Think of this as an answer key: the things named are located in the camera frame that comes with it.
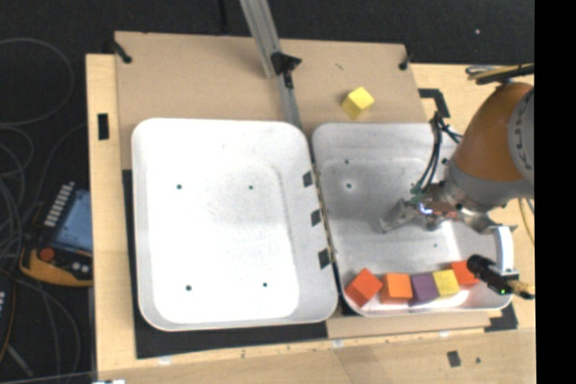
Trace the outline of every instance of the empty white tray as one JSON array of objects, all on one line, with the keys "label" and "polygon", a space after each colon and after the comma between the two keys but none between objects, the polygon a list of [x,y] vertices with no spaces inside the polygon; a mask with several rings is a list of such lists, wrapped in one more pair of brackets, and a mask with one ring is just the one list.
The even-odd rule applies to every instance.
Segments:
[{"label": "empty white tray", "polygon": [[[444,136],[441,159],[449,158],[455,143]],[[424,172],[434,138],[427,123],[328,123],[316,129],[312,145],[319,185],[327,208],[328,227],[334,246],[337,275],[346,287],[364,268],[376,276],[387,272],[437,271],[454,261],[479,254],[496,261],[501,241],[481,235],[464,223],[445,221],[441,228],[426,231],[409,223],[384,234],[380,218],[409,191]],[[439,164],[435,182],[443,179]],[[513,260],[513,248],[504,255]],[[409,307],[381,304],[379,296],[362,307],[345,294],[358,314],[381,317],[390,314],[447,310],[502,309],[511,295],[500,296],[479,282],[450,299]]]},{"label": "empty white tray", "polygon": [[167,331],[318,322],[338,293],[309,146],[272,121],[132,135],[139,308]]}]

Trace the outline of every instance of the cube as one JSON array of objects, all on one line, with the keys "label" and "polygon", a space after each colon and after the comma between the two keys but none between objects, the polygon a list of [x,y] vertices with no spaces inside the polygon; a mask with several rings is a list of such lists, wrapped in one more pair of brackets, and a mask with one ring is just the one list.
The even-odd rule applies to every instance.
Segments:
[{"label": "cube", "polygon": [[380,281],[380,302],[382,304],[401,304],[412,299],[412,282],[407,273],[388,272]]},{"label": "cube", "polygon": [[432,277],[434,277],[440,299],[450,298],[460,292],[460,285],[452,269],[432,272]]},{"label": "cube", "polygon": [[382,283],[373,273],[364,268],[344,289],[345,294],[358,307],[366,304],[382,288]]},{"label": "cube", "polygon": [[346,96],[340,106],[346,111],[350,119],[356,120],[360,114],[374,104],[374,101],[372,95],[363,86],[359,86]]},{"label": "cube", "polygon": [[410,278],[414,293],[410,305],[429,302],[440,296],[432,272],[417,273]]},{"label": "cube", "polygon": [[466,261],[455,261],[450,263],[450,269],[454,271],[458,284],[463,286],[474,285],[479,280],[474,277],[474,274],[468,270]]}]

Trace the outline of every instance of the black clamp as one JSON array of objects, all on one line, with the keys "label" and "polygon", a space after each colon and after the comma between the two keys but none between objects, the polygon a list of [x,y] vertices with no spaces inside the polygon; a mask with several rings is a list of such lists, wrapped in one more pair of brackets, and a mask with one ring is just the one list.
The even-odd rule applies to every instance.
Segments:
[{"label": "black clamp", "polygon": [[292,81],[292,71],[300,63],[302,63],[302,60],[300,58],[284,55],[279,51],[273,53],[270,59],[272,60],[272,66],[274,66],[276,75],[283,76],[284,85],[286,88],[290,88],[292,90],[294,88],[294,82]]}]

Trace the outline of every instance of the orange cube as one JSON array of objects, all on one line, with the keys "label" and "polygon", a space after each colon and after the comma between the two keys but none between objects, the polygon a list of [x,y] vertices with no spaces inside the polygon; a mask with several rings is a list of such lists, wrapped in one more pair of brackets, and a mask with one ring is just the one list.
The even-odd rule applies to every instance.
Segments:
[{"label": "orange cube", "polygon": [[450,263],[450,269],[456,274],[456,279],[459,285],[474,285],[478,283],[478,279],[474,277],[474,274],[468,270],[466,261],[456,261]]},{"label": "orange cube", "polygon": [[414,296],[410,275],[407,273],[389,272],[380,281],[380,302],[387,304],[401,304],[410,301]]},{"label": "orange cube", "polygon": [[345,294],[362,307],[382,288],[382,283],[373,273],[364,268],[344,289]]}]

